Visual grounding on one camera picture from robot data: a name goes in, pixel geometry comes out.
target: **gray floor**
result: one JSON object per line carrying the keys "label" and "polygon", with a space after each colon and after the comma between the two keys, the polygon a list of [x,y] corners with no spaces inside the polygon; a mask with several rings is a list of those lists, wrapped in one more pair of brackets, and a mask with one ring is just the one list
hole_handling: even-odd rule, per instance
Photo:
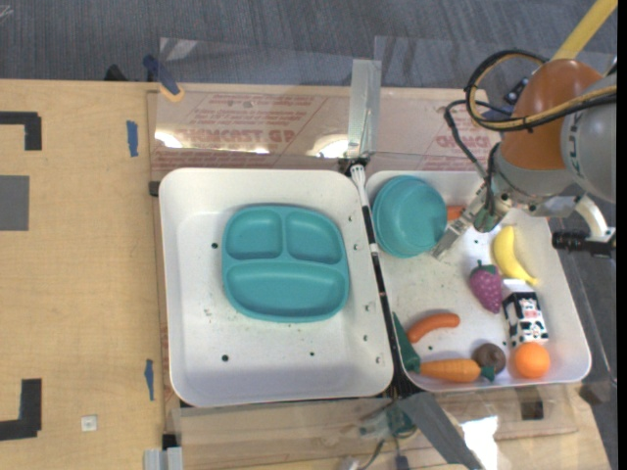
{"label": "gray floor", "polygon": [[[144,80],[143,57],[169,37],[216,45],[185,79],[346,84],[347,61],[375,58],[386,85],[462,87],[499,50],[550,56],[595,1],[0,0],[0,77],[101,80],[116,64]],[[614,13],[579,59],[604,71],[616,51]],[[503,73],[495,91],[517,78]],[[603,208],[615,225],[615,208]],[[617,390],[607,387],[617,369],[615,259],[563,262],[593,348],[590,399],[617,468]]]}

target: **orange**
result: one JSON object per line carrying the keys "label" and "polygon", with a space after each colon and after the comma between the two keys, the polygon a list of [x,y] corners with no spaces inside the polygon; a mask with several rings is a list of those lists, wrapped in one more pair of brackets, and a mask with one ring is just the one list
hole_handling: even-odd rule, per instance
{"label": "orange", "polygon": [[551,367],[549,352],[542,345],[535,342],[523,343],[518,347],[513,364],[516,371],[525,378],[540,378]]}

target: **white tray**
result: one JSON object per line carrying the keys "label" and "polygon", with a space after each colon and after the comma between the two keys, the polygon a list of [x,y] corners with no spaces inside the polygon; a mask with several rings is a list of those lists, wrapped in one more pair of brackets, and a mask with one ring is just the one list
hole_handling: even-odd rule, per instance
{"label": "white tray", "polygon": [[[377,191],[388,179],[408,174],[430,183],[451,206],[467,205],[480,184],[474,172],[382,171],[366,182],[370,203],[373,204]],[[444,392],[569,383],[583,379],[590,371],[590,349],[561,262],[552,247],[548,222],[519,210],[510,211],[492,232],[482,234],[469,229],[442,260],[426,253],[409,259],[381,254],[390,307],[406,329],[418,318],[440,310],[453,311],[460,317],[459,327],[433,331],[415,344],[414,349],[423,360],[470,357],[478,346],[492,342],[501,346],[509,359],[504,314],[484,309],[467,283],[468,274],[478,259],[484,264],[493,262],[492,240],[505,224],[515,226],[517,257],[539,279],[534,290],[550,334],[545,343],[552,359],[550,371],[540,379],[529,380],[516,377],[506,369],[497,375],[494,383],[482,379],[468,384],[426,378],[411,372],[408,376],[416,386]]]}
{"label": "white tray", "polygon": [[[393,362],[353,182],[334,171],[179,169],[159,189],[170,378],[196,406],[370,397]],[[228,219],[252,204],[326,214],[344,238],[350,294],[333,317],[286,324],[239,313],[222,289],[220,241]]]}

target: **yellow banana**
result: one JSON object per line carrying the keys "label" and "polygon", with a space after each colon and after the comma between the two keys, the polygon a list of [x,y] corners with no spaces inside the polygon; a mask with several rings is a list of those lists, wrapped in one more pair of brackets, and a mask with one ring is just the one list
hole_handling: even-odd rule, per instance
{"label": "yellow banana", "polygon": [[538,283],[538,279],[532,277],[516,258],[513,241],[513,226],[504,226],[492,243],[494,261],[505,277],[524,280],[534,286]]}

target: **gray square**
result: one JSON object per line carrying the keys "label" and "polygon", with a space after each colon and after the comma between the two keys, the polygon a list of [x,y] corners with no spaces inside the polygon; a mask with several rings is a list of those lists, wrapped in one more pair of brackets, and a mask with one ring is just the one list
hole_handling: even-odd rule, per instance
{"label": "gray square", "polygon": [[0,175],[0,231],[28,230],[28,176]]}

